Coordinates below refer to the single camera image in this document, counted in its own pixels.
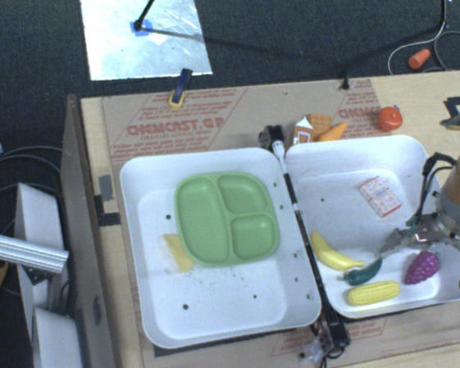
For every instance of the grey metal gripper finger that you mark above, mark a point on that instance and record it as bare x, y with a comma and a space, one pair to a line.
394, 246
397, 235

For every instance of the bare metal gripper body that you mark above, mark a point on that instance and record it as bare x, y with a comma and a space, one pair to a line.
446, 234

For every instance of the purple grapes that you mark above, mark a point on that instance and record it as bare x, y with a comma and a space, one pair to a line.
421, 268

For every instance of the green toy pepper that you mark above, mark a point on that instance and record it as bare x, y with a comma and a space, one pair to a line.
364, 273

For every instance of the orange and white carton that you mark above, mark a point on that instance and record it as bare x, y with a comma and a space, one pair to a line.
381, 197

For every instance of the yellow corn cob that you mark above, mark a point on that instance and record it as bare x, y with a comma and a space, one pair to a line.
374, 292

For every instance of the yellow banana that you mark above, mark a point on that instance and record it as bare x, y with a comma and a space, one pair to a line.
328, 252

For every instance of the white plastic tray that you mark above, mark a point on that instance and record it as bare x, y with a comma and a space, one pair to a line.
227, 303
338, 191

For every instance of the thin black and white rod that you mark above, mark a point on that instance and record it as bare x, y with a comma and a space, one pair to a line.
293, 196

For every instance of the red toy tomato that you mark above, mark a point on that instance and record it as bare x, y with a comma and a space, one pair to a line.
390, 118

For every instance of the orange carrot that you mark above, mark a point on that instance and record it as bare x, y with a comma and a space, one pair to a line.
333, 132

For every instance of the brown waffle biscuit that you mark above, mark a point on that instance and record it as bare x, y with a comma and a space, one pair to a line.
320, 122

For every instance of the brown and white carton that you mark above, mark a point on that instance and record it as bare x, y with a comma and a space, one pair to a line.
303, 132

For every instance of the orange cone-shaped toy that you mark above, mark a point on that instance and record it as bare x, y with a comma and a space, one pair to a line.
419, 59

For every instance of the green divided plate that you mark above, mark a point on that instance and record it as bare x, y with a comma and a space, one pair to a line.
205, 219

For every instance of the brown cardboard board red print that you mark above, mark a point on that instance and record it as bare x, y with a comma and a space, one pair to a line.
222, 114

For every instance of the yellow toy food slice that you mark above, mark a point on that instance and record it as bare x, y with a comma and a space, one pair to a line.
178, 253

